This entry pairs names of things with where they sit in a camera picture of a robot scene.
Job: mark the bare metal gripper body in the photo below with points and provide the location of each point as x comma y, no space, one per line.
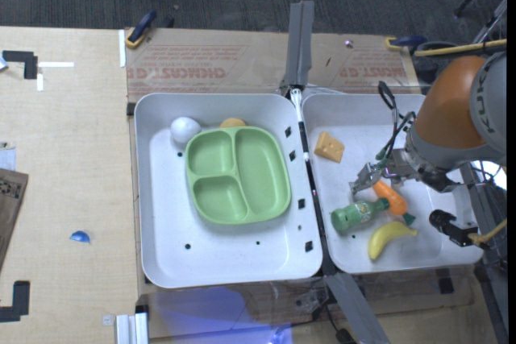
401,167

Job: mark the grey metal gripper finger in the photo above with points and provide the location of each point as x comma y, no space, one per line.
373,169
360,183

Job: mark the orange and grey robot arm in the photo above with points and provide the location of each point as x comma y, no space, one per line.
451,113

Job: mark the green bottle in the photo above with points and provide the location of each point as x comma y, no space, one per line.
354,213

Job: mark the orange carrot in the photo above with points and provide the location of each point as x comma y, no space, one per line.
393,199

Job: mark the yellow cheese wedge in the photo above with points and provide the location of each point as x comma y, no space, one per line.
328,147

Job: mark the white plastic tray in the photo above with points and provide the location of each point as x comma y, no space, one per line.
346,117
225,254

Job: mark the yellow banana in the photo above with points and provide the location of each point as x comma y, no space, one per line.
385,237

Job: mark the thin black and white rod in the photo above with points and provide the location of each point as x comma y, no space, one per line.
303,137

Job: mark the green divided plate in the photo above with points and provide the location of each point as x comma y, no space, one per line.
242,169

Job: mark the round orange biscuit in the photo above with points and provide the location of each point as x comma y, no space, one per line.
233,122

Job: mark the brown cardboard board red print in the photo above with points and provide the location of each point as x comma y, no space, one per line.
242,64

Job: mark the white egg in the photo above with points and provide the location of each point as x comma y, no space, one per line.
184,129

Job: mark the small blue cap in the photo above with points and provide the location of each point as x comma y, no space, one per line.
80,237

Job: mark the brown cardboard packet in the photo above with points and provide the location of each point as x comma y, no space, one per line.
10,205

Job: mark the black cylinder on white bracket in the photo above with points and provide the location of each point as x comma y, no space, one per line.
453,229

